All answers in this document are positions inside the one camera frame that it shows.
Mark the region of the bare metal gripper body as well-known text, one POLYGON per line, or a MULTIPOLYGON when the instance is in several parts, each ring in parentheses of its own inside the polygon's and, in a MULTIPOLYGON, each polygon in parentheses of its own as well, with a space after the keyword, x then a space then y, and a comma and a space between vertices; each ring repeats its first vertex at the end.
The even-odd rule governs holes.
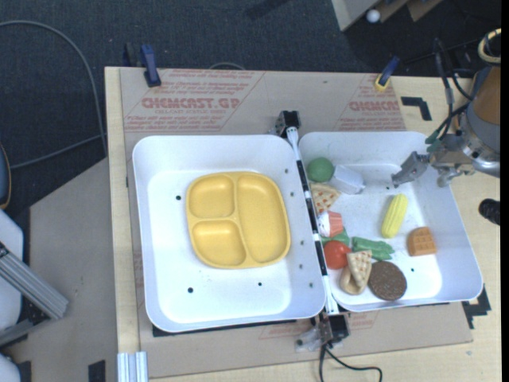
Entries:
POLYGON ((463 175, 484 173, 500 178, 499 136, 489 135, 483 140, 476 134, 447 134, 429 156, 430 164, 438 166, 459 164, 463 175))

